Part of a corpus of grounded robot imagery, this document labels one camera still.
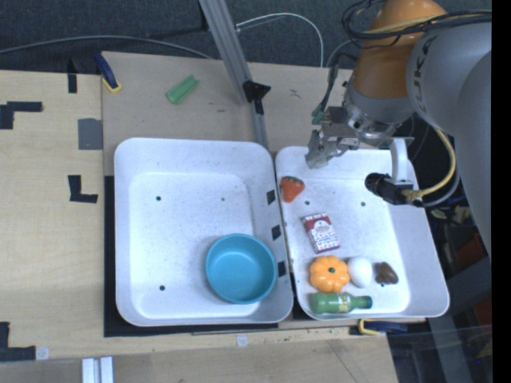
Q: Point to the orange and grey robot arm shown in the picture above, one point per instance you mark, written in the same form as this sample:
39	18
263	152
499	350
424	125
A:
447	74

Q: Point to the red and white carton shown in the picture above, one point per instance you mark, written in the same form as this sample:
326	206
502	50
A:
321	234

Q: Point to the brown toy lump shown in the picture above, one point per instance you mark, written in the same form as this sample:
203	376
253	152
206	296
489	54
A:
386	274

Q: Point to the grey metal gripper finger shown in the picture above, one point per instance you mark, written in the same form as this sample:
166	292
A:
314	152
332	150

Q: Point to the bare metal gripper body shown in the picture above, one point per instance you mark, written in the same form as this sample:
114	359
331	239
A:
343	128

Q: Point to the white plastic tray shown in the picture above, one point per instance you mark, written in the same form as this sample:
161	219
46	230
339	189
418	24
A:
359	230
179	234

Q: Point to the blue bowl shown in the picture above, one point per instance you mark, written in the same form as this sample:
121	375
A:
240	269

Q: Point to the orange pumpkin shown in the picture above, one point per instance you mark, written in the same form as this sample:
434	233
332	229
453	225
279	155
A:
329	274

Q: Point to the green curved toy piece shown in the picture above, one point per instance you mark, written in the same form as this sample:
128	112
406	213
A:
181	90

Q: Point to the black cylinder on white bracket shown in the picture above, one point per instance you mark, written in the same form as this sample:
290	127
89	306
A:
389	188

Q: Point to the red strawberry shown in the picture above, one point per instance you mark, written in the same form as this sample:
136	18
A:
291	190

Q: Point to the white egg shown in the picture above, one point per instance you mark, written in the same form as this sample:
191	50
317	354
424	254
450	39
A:
360	272

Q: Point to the green bottle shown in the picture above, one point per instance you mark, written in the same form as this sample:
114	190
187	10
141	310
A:
335	302

